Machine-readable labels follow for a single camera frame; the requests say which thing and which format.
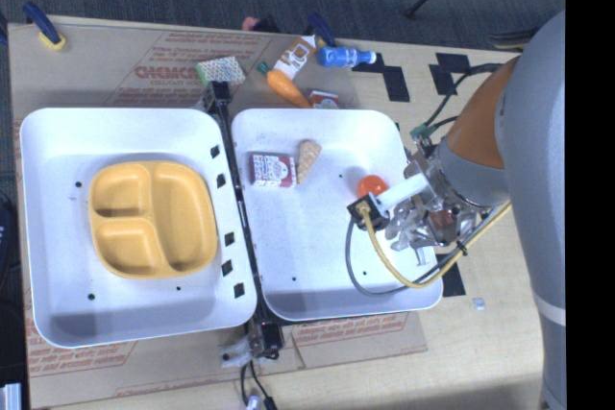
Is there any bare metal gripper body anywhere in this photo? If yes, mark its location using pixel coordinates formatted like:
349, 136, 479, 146
402, 143, 492, 251

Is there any orange ball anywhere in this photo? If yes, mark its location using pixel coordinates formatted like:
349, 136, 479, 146
357, 174, 389, 199

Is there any white plastic tray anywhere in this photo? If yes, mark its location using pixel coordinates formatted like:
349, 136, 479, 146
230, 108, 444, 324
18, 107, 258, 350

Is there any beige wafer biscuit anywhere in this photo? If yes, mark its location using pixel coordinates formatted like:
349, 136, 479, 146
295, 138, 324, 185

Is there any red and white carton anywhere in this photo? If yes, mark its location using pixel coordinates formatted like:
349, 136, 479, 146
248, 151, 298, 189

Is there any small red carton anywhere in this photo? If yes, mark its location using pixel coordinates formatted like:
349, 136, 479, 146
307, 89, 341, 110

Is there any thin black rod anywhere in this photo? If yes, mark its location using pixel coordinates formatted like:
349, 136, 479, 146
210, 103, 271, 332

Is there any orange carrot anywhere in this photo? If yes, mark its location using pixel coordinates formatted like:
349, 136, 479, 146
256, 60, 313, 109

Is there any blue bottle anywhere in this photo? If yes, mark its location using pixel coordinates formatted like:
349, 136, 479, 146
317, 45, 378, 69

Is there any orange and white carton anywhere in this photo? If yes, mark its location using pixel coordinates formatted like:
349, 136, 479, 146
271, 34, 319, 82

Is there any green and white packet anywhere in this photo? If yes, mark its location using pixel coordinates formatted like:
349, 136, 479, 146
195, 56, 247, 88

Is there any yellow divided plate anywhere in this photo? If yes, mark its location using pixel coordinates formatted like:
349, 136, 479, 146
87, 159, 219, 280

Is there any brown cardboard board red print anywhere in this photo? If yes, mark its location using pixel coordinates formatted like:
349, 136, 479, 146
7, 13, 430, 410

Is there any black cylinder on white bracket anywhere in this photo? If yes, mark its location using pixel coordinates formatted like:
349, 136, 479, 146
346, 172, 430, 232

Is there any black block with thin wires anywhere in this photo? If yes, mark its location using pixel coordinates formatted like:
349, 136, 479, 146
202, 80, 234, 112
243, 321, 285, 360

